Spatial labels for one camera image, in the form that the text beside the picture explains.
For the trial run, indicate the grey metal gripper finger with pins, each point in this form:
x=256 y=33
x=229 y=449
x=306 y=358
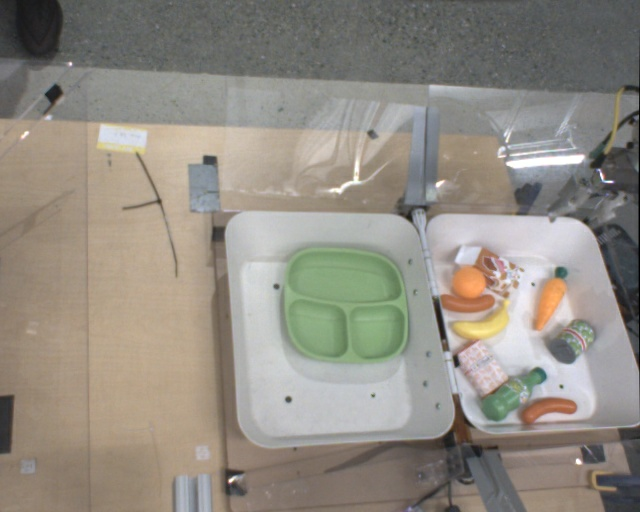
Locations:
x=566 y=200

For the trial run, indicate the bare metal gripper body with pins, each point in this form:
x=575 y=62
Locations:
x=602 y=200

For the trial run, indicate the white plastic tray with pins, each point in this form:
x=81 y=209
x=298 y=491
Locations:
x=260 y=400
x=575 y=240

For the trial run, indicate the brown and white carton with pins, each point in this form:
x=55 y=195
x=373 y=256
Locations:
x=502 y=275

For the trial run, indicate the orange carrot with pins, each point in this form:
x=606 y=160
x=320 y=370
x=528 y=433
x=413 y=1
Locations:
x=549 y=300

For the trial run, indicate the orange ball fruit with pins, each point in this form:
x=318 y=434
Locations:
x=469 y=282

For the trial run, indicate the green and white can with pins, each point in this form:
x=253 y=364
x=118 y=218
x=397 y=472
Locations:
x=575 y=340

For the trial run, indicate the orange-red sausage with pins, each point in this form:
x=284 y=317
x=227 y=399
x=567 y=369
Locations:
x=547 y=409
x=467 y=303

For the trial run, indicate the yellow banana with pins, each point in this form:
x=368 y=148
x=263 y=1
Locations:
x=482 y=328

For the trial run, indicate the pink and white carton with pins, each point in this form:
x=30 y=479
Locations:
x=482 y=369

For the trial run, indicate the green bottle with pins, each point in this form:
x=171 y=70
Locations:
x=507 y=397

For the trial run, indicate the green divided plate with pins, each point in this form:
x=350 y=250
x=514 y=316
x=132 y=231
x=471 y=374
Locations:
x=345 y=280

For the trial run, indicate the pale wood board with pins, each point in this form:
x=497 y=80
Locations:
x=125 y=325

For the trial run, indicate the black rounded object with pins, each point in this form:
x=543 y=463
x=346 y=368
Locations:
x=40 y=25

